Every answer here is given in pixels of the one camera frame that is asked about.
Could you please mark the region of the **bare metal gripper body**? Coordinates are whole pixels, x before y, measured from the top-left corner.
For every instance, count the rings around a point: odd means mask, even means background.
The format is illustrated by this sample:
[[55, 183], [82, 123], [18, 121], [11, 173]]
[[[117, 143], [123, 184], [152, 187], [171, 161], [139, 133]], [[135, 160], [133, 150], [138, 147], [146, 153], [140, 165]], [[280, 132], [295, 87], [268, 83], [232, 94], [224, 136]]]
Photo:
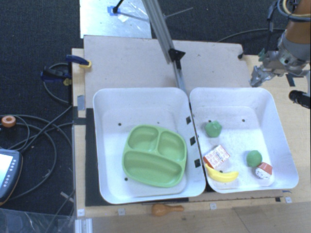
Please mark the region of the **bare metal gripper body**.
[[268, 51], [259, 68], [269, 75], [282, 76], [289, 73], [295, 76], [305, 76], [308, 72], [304, 70], [307, 63], [308, 61], [296, 58], [286, 51]]

